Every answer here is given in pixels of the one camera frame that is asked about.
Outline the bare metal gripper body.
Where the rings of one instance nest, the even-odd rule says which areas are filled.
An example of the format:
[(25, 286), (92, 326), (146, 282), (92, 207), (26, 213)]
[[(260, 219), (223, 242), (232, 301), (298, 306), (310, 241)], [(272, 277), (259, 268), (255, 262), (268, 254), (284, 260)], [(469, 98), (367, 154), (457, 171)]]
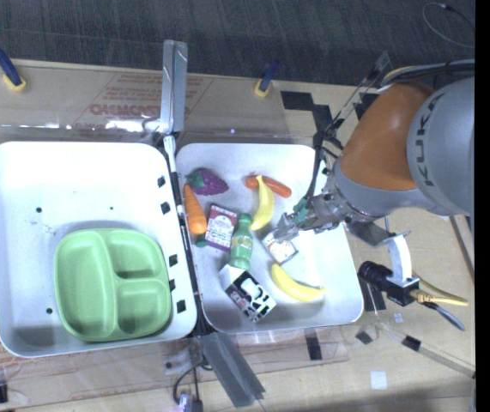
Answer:
[(320, 233), (338, 227), (348, 218), (348, 205), (337, 191), (303, 197), (294, 206), (294, 222), (300, 231)]

